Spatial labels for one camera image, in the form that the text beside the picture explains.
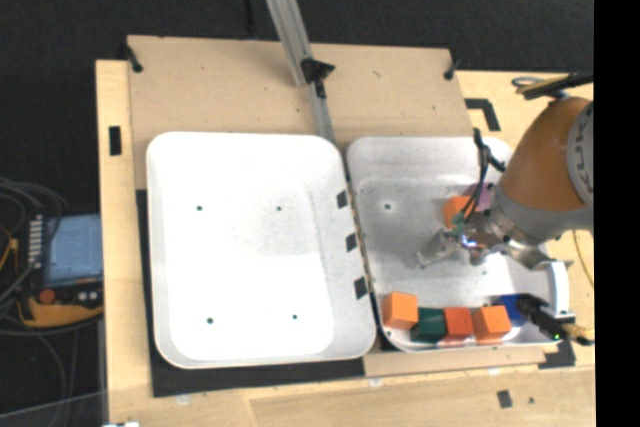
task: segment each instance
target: orange block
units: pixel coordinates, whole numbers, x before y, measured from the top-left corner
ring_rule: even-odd
[[[471,315],[476,341],[480,344],[500,343],[511,331],[511,320],[503,305],[483,306]]]
[[[444,309],[447,334],[443,342],[461,342],[473,334],[473,321],[469,308],[448,307]]]
[[[394,329],[411,329],[418,323],[418,297],[391,292],[382,301],[382,323]]]
[[[447,228],[453,228],[451,219],[464,208],[470,197],[471,196],[451,196],[451,198],[449,198],[449,200],[444,204],[442,207],[442,213],[444,214],[444,222],[447,225]]]

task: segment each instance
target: wooden block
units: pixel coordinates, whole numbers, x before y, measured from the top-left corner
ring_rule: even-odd
[[[471,315],[473,331],[479,344],[500,343],[511,331],[511,321],[503,305],[483,306]]]
[[[146,188],[146,149],[163,132],[317,133],[307,85],[295,85],[279,41],[129,35],[127,44],[144,66],[129,75],[136,189]],[[473,134],[457,77],[444,78],[448,49],[311,48],[336,67],[325,88],[341,152],[365,136]]]
[[[464,208],[469,201],[470,196],[452,196],[442,207],[442,213],[444,214],[444,222],[447,225],[447,228],[453,228],[453,223],[451,219],[456,215],[460,210]]]
[[[441,308],[418,308],[418,323],[411,328],[411,341],[438,343],[446,334]]]
[[[447,326],[447,334],[443,342],[461,342],[473,335],[473,321],[471,310],[462,307],[444,308],[444,321]]]
[[[394,329],[411,329],[418,323],[418,297],[391,292],[382,302],[382,323]]]

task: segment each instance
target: metal pole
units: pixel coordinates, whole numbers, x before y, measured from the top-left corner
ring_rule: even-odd
[[[266,0],[271,18],[276,27],[280,41],[284,45],[289,66],[297,85],[308,84],[309,99],[316,122],[318,134],[335,143],[331,117],[327,108],[322,84],[323,77],[305,76],[302,63],[313,61],[307,31],[300,14],[297,0]]]

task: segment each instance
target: black cable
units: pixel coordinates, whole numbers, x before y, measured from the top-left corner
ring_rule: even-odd
[[[11,317],[7,317],[6,320],[9,320],[10,322],[17,324],[23,329],[26,329],[28,331],[33,331],[29,326],[24,325],[19,320],[13,319]],[[58,351],[56,351],[55,347],[51,345],[49,340],[47,340],[44,336],[42,336],[40,333],[35,331],[33,331],[33,335],[47,348],[47,350],[51,353],[51,356],[53,356],[53,360],[58,368],[58,373],[60,375],[60,388],[62,390],[62,397],[60,400],[64,401],[66,400],[66,394],[67,394],[67,373],[65,372],[62,359],[60,358]],[[51,418],[51,421],[49,422],[49,427],[56,424],[61,412],[62,412],[62,407],[58,407],[56,409],[55,414]]]
[[[9,314],[11,308],[15,303],[13,301],[7,301],[5,304],[0,304],[0,322]]]
[[[503,162],[498,162],[498,160],[493,156],[491,148],[484,143],[482,140],[482,134],[477,128],[473,129],[473,142],[475,143],[476,148],[478,148],[478,154],[480,157],[480,177],[478,178],[478,183],[471,193],[471,196],[459,212],[459,214],[463,216],[463,223],[465,224],[471,220],[471,217],[480,202],[480,196],[482,194],[482,188],[487,177],[489,166],[492,165],[500,172],[504,172],[506,169],[505,164]]]
[[[80,331],[76,330],[73,335],[73,349],[71,355],[71,369],[69,375],[69,386],[67,389],[67,401],[64,405],[64,416],[62,419],[62,426],[65,427],[69,424],[69,412],[71,410],[70,400],[73,397],[73,386],[75,384],[75,376],[76,376],[76,364],[78,362],[78,335]]]
[[[48,189],[47,187],[43,187],[41,185],[27,183],[27,182],[12,182],[11,180],[0,177],[0,188],[4,189],[5,192],[10,192],[27,200],[32,208],[35,208],[37,211],[44,213],[45,206],[40,200],[34,196],[41,195],[48,200],[50,200],[53,204],[53,228],[49,233],[45,236],[45,240],[42,244],[42,249],[40,250],[40,255],[46,255],[51,241],[55,237],[58,229],[60,227],[60,222],[62,221],[63,215],[63,207],[68,206],[67,201],[60,196],[58,193]],[[30,263],[27,268],[16,278],[16,280],[7,287],[6,290],[0,295],[0,304],[7,299],[11,293],[20,286],[20,284],[29,276],[31,271],[33,270],[33,263]]]
[[[64,327],[54,327],[54,328],[48,328],[48,329],[38,329],[35,330],[33,328],[29,328],[30,331],[14,331],[14,330],[9,330],[9,329],[0,329],[0,335],[4,335],[4,336],[49,336],[49,335],[59,335],[62,333],[68,333],[69,331],[77,331],[80,330],[84,327],[90,326],[92,324],[95,324],[96,322],[98,322],[100,319],[102,318],[102,315],[96,315],[95,317],[91,317],[88,320],[82,321],[82,322],[78,322],[76,324],[71,324],[69,326],[64,326]],[[12,322],[19,322],[16,321],[16,319],[12,318],[12,317],[7,317],[7,320],[11,320]]]
[[[19,220],[16,223],[14,223],[15,226],[13,226],[11,229],[9,229],[10,233],[15,233],[24,224],[24,221],[27,218],[27,209],[25,208],[25,206],[23,205],[23,203],[19,199],[17,199],[15,196],[12,196],[11,194],[0,193],[0,199],[8,200],[12,205],[18,207],[18,211],[19,211],[18,219]]]

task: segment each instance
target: green cube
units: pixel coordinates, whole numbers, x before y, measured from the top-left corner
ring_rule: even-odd
[[[418,308],[418,323],[411,328],[411,341],[437,343],[447,334],[444,310]]]

